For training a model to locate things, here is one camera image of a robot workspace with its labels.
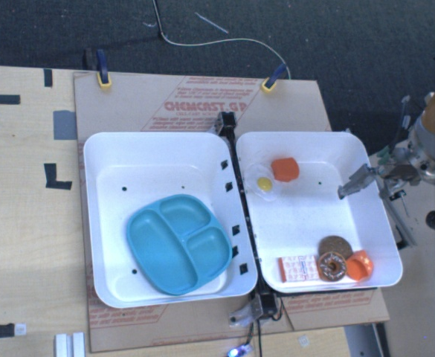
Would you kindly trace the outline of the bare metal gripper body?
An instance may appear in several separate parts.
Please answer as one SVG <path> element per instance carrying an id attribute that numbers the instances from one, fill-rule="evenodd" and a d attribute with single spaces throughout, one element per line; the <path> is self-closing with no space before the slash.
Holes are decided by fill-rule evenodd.
<path id="1" fill-rule="evenodd" d="M 378 174 L 385 180 L 435 185 L 435 158 L 424 151 L 381 150 L 376 153 Z"/>

